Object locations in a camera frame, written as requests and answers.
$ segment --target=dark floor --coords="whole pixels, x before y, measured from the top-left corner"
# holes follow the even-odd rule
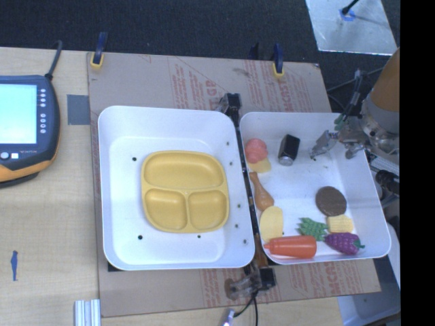
[[[400,46],[400,0],[381,2]],[[284,61],[318,63],[327,89],[389,58],[320,52],[305,0],[0,0],[0,47],[50,48],[61,39],[66,50],[94,50],[101,31],[108,52],[241,59],[259,42],[269,59],[279,43]],[[363,95],[377,76],[364,80]],[[330,94],[345,105],[351,91]],[[331,107],[341,110],[334,100]]]

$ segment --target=wooden table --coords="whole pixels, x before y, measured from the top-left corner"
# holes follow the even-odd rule
[[[0,75],[44,75],[55,50],[0,48]],[[67,95],[88,95],[86,52],[62,51],[53,85],[62,116],[57,159],[0,189],[0,325],[73,325],[76,300],[99,298],[89,125],[68,125]],[[17,280],[11,258],[18,252]],[[102,325],[217,325],[225,308],[106,318]],[[259,325],[342,324],[335,297],[260,304]],[[234,326],[254,325],[254,308]]]

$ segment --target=yellow corn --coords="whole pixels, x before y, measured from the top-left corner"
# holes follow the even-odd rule
[[[329,216],[326,223],[331,233],[352,232],[353,230],[353,221],[346,215]]]

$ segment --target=clamp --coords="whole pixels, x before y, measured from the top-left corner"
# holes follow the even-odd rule
[[[284,76],[283,50],[279,43],[276,43],[273,47],[273,75],[277,79]]]
[[[249,53],[247,55],[249,60],[258,60],[260,59],[260,43],[257,42],[254,46],[251,46],[249,49]]]
[[[98,37],[97,41],[97,48],[95,52],[92,53],[92,57],[90,58],[90,66],[99,69],[103,65],[104,60],[104,49],[107,44],[107,38],[109,37],[109,34],[106,32],[101,32]]]

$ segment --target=yellow divided plate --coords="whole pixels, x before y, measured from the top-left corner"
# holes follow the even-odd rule
[[[159,230],[209,232],[228,219],[228,184],[213,156],[193,151],[151,153],[141,169],[143,209]]]

